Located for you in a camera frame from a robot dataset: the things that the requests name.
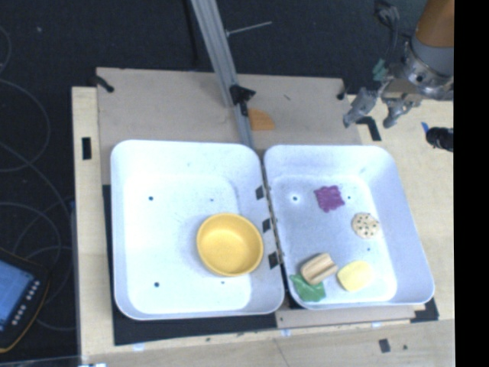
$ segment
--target wooden table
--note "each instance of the wooden table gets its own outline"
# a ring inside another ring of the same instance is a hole
[[[275,131],[254,132],[258,153],[277,143],[378,145],[394,157],[436,283],[439,320],[411,323],[416,310],[400,307],[359,315],[277,311],[275,330],[231,333],[115,346],[105,239],[103,184],[108,155],[130,138],[238,142],[232,114],[211,73],[98,69],[115,87],[73,88],[76,173],[79,338],[86,363],[108,365],[450,365],[455,363],[453,154],[431,148],[420,122],[453,126],[450,102],[425,101],[385,130],[383,104],[371,116],[382,141],[364,125],[344,129],[348,100],[342,81],[240,75],[257,95]]]

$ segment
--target white tray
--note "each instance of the white tray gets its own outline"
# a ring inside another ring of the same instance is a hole
[[[123,141],[112,151],[115,301],[135,320],[274,312],[283,301],[280,266],[261,164],[244,145]],[[225,278],[199,259],[196,232],[208,216],[238,213],[262,231],[264,258]]]
[[[423,304],[434,283],[393,158],[374,146],[278,145],[264,166],[290,292],[311,310],[388,304]],[[314,190],[337,186],[345,205],[323,211]],[[356,213],[381,223],[374,239],[351,228]],[[304,302],[290,276],[319,253],[328,252],[339,268],[355,260],[371,264],[374,281],[348,292],[336,276],[323,281],[326,298]]]

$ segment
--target blue screen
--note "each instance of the blue screen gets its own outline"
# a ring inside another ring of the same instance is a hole
[[[3,326],[34,276],[0,260],[0,326]]]

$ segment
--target yellow bowl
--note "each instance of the yellow bowl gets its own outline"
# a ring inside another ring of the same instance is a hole
[[[210,271],[223,276],[240,276],[260,264],[263,241],[248,219],[234,213],[218,213],[199,227],[197,250]]]

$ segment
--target dark floor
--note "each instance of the dark floor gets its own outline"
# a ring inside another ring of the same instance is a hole
[[[217,1],[227,30],[272,22],[229,38],[239,73],[341,77],[349,93],[376,86],[371,70],[389,31],[373,16],[375,0]],[[426,0],[386,1],[412,31]],[[0,363],[77,353],[70,88],[88,85],[96,67],[211,70],[186,8],[186,0],[0,0],[0,247],[54,273],[40,319]]]

